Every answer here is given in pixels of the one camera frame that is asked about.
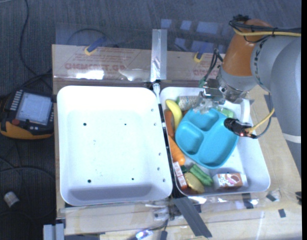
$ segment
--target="table surface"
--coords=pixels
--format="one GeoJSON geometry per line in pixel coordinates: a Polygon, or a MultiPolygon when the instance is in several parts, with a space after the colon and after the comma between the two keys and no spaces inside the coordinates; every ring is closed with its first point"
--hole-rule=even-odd
{"type": "MultiPolygon", "coordinates": [[[[186,57],[187,60],[187,56],[188,52],[178,53],[178,58],[186,57]]],[[[59,90],[61,86],[71,84],[67,80],[54,78],[53,84],[59,90]]],[[[266,94],[259,86],[248,94],[254,100],[250,110],[253,122],[261,121],[269,113],[266,94]]],[[[65,235],[102,233],[99,235],[101,240],[129,239],[142,229],[163,225],[163,221],[155,219],[153,213],[159,208],[143,203],[65,207],[59,184],[56,103],[54,110],[57,217],[65,219],[65,235]]],[[[269,171],[270,187],[266,192],[251,194],[251,199],[257,202],[251,209],[247,209],[243,200],[236,196],[226,202],[209,199],[202,204],[200,216],[214,239],[302,239],[302,205],[296,196],[296,192],[302,191],[302,181],[276,117],[272,118],[266,134],[259,138],[259,144],[269,171]]],[[[147,239],[159,239],[161,230],[153,230],[147,239]]],[[[194,235],[182,215],[169,220],[165,230],[170,240],[204,239],[194,235]]]]}

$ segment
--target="yellow cable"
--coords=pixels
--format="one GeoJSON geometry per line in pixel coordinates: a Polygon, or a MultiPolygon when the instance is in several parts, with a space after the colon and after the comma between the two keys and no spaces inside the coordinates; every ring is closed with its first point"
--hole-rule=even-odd
{"type": "Polygon", "coordinates": [[[262,119],[259,123],[257,123],[253,127],[249,127],[249,128],[244,129],[244,130],[251,135],[253,133],[253,131],[256,130],[256,128],[258,128],[260,125],[262,125],[266,120],[268,120],[274,114],[274,112],[275,112],[275,109],[273,108],[270,111],[270,113],[264,119],[262,119]]]}
{"type": "Polygon", "coordinates": [[[278,36],[292,36],[292,37],[301,37],[301,33],[292,33],[292,32],[283,32],[283,31],[259,31],[259,32],[240,32],[237,29],[233,29],[234,32],[240,36],[264,36],[264,35],[278,35],[278,36]]]}

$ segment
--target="carrot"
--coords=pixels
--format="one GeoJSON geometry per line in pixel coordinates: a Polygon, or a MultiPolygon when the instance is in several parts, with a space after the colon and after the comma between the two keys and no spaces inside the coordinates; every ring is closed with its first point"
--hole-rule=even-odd
{"type": "Polygon", "coordinates": [[[167,128],[167,133],[171,138],[175,138],[175,131],[173,127],[173,120],[174,116],[173,113],[170,109],[165,109],[164,111],[164,121],[165,121],[165,126],[167,128]]]}
{"type": "Polygon", "coordinates": [[[170,145],[172,161],[178,162],[180,166],[183,166],[186,162],[184,153],[181,151],[181,149],[178,147],[178,145],[170,135],[168,135],[168,140],[170,145]]]}

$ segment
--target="candy bar wrapper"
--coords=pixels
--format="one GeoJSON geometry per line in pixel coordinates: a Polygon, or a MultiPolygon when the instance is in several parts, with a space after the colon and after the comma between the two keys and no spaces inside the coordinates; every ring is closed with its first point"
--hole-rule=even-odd
{"type": "Polygon", "coordinates": [[[179,163],[173,162],[172,165],[173,165],[175,175],[177,176],[177,180],[178,180],[178,183],[180,185],[180,188],[182,190],[185,190],[188,187],[188,185],[187,185],[187,182],[185,180],[185,177],[183,175],[183,172],[182,172],[182,169],[181,169],[179,163]]]}
{"type": "Polygon", "coordinates": [[[242,186],[247,187],[247,177],[242,173],[218,173],[212,177],[213,186],[216,190],[219,189],[235,189],[242,186]]]}

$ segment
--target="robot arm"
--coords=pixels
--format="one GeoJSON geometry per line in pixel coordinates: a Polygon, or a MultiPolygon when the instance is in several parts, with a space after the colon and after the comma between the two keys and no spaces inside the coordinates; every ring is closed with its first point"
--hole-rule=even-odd
{"type": "MultiPolygon", "coordinates": [[[[256,85],[268,91],[301,177],[301,29],[286,31],[240,15],[235,22],[242,23],[232,24],[236,34],[220,66],[216,84],[207,80],[204,92],[212,96],[217,91],[224,100],[239,104],[256,85]]],[[[247,136],[239,134],[237,129],[241,127],[243,131],[247,127],[244,122],[235,125],[231,121],[227,127],[247,136]]]]}

